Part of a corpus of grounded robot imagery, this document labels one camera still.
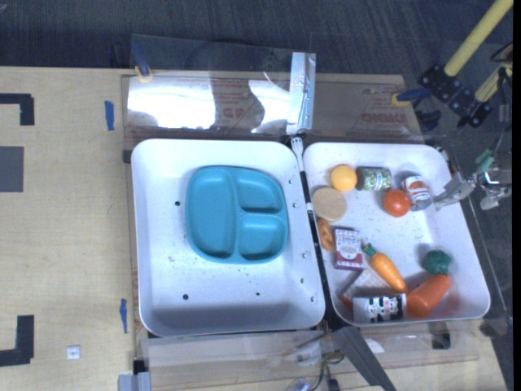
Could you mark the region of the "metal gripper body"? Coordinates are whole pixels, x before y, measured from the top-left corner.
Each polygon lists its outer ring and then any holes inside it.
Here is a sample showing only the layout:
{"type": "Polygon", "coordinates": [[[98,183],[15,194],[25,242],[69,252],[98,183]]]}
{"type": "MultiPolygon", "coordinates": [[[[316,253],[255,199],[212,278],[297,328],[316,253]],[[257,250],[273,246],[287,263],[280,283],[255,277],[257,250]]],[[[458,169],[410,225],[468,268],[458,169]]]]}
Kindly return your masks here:
{"type": "Polygon", "coordinates": [[[477,185],[487,197],[508,197],[512,194],[512,171],[491,168],[475,173],[477,185]]]}

